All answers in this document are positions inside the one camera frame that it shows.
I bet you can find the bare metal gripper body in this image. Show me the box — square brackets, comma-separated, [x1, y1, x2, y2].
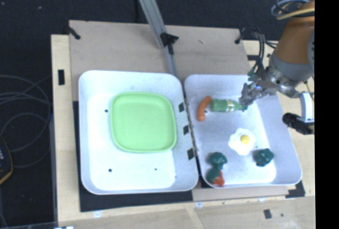
[256, 68, 302, 98]

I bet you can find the green plastic bottle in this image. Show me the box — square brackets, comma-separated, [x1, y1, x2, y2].
[210, 98, 248, 113]

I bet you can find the orange sausage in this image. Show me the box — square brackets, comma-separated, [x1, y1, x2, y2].
[197, 95, 213, 122]

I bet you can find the white fried egg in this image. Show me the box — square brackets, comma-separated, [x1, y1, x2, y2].
[228, 127, 257, 157]

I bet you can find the white plastic tray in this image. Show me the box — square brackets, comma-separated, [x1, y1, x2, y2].
[183, 74, 303, 189]
[78, 69, 200, 195]

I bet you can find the dark green broccoli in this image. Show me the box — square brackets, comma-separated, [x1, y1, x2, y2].
[252, 148, 275, 168]
[207, 152, 228, 171]

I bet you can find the orange carrot with green top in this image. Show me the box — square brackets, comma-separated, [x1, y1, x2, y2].
[206, 168, 226, 187]

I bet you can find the green plate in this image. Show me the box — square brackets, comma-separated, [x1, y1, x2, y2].
[110, 91, 178, 154]

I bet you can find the brown cardboard board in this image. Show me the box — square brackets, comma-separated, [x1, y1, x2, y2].
[68, 20, 290, 202]

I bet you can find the black cylinder on white bracket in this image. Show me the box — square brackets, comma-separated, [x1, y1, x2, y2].
[282, 92, 315, 135]

